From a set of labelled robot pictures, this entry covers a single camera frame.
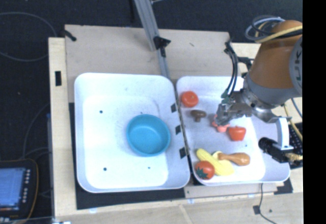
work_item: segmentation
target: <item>black clamp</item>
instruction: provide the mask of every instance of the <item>black clamp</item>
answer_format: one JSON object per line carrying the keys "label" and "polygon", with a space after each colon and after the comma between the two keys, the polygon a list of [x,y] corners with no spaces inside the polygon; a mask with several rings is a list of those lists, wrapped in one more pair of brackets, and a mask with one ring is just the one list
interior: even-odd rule
{"label": "black clamp", "polygon": [[166,47],[167,45],[169,45],[170,42],[171,42],[171,40],[164,39],[164,38],[161,38],[161,37],[159,37],[159,36],[156,36],[156,37],[154,38],[154,44],[155,44],[155,47],[156,47],[157,50],[160,49],[160,51],[161,51],[161,56],[162,56],[163,58],[166,58],[166,57],[167,57],[167,55],[166,55],[166,53],[165,53],[165,47]]}
{"label": "black clamp", "polygon": [[[250,59],[247,57],[238,57],[238,61],[239,61],[239,63],[244,63],[247,67],[247,70],[249,71],[252,66],[253,59]],[[246,75],[247,75],[247,72],[241,74],[242,78],[245,78]]]}

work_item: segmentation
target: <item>plastic food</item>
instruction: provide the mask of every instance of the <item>plastic food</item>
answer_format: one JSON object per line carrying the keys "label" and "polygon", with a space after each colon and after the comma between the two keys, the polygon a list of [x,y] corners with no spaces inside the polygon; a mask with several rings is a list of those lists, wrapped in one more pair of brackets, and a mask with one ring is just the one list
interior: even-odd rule
{"label": "plastic food", "polygon": [[195,172],[199,178],[203,180],[210,180],[215,174],[214,166],[209,161],[197,162]]}
{"label": "plastic food", "polygon": [[200,122],[200,119],[207,115],[206,112],[202,110],[192,110],[190,114],[195,117],[195,122]]}
{"label": "plastic food", "polygon": [[216,129],[218,130],[218,132],[226,132],[226,130],[228,129],[228,127],[230,126],[230,124],[227,125],[218,125],[215,122],[215,118],[217,117],[217,115],[214,116],[214,120],[212,122],[212,126],[216,127]]}
{"label": "plastic food", "polygon": [[246,166],[250,163],[250,156],[247,153],[225,154],[218,151],[213,154],[213,157],[218,160],[229,160],[239,166]]}
{"label": "plastic food", "polygon": [[234,173],[233,165],[228,160],[215,159],[209,152],[201,148],[196,151],[196,155],[200,161],[210,162],[214,166],[216,175],[226,176]]}
{"label": "plastic food", "polygon": [[246,134],[246,129],[241,126],[229,127],[229,135],[233,141],[242,141]]}
{"label": "plastic food", "polygon": [[186,91],[181,96],[181,102],[185,107],[194,107],[198,104],[199,98],[193,91]]}

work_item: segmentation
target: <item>black bracket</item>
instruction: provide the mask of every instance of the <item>black bracket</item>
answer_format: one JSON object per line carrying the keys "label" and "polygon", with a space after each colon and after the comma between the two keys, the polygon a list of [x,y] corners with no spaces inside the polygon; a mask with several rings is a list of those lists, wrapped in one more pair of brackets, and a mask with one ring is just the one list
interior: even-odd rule
{"label": "black bracket", "polygon": [[69,31],[67,31],[67,30],[61,30],[60,32],[59,32],[59,35],[60,36],[62,36],[63,38],[64,37],[68,37],[68,38],[70,38],[72,41],[76,41],[77,40],[77,38],[75,37],[75,36],[73,36]]}
{"label": "black bracket", "polygon": [[[247,58],[247,57],[238,57],[238,61],[240,63],[244,63],[246,65],[246,67],[247,67],[247,70],[248,71],[250,70],[250,68],[252,66],[252,59]],[[245,73],[242,73],[241,76],[244,78],[246,76],[246,74],[247,74],[246,72]]]}
{"label": "black bracket", "polygon": [[164,38],[161,38],[159,36],[156,36],[154,38],[154,44],[155,44],[155,47],[156,49],[159,49],[161,51],[161,56],[166,58],[167,55],[165,53],[165,47],[167,45],[169,45],[171,42],[171,40],[168,40],[168,39],[164,39]]}

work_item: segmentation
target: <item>wooden platform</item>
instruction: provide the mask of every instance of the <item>wooden platform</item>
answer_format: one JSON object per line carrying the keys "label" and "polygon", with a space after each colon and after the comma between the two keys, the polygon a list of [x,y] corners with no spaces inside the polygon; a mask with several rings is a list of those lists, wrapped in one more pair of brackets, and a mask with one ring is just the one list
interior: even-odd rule
{"label": "wooden platform", "polygon": [[[185,199],[124,204],[77,210],[68,103],[73,101],[74,79],[85,72],[159,74],[156,53],[150,52],[143,29],[67,25],[77,41],[49,39],[49,73],[55,217],[72,223],[266,223],[255,215],[260,185],[185,189]],[[225,32],[160,30],[172,42],[167,48],[171,80],[185,75],[230,75],[231,63],[223,53]],[[237,54],[254,57],[259,45],[233,44]],[[61,84],[56,85],[56,72]],[[297,100],[302,107],[302,99]],[[288,104],[295,122],[291,102]],[[283,109],[276,113],[284,115]],[[273,195],[283,183],[264,184],[263,214],[279,223],[303,223],[302,169],[291,171],[294,193]]]}

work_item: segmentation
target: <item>blue bowl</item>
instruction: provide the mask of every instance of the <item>blue bowl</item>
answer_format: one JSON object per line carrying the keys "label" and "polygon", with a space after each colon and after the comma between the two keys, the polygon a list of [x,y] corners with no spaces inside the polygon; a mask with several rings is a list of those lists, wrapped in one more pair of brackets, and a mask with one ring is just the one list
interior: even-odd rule
{"label": "blue bowl", "polygon": [[139,115],[127,125],[127,141],[134,152],[142,156],[156,156],[164,152],[171,141],[170,131],[160,118]]}

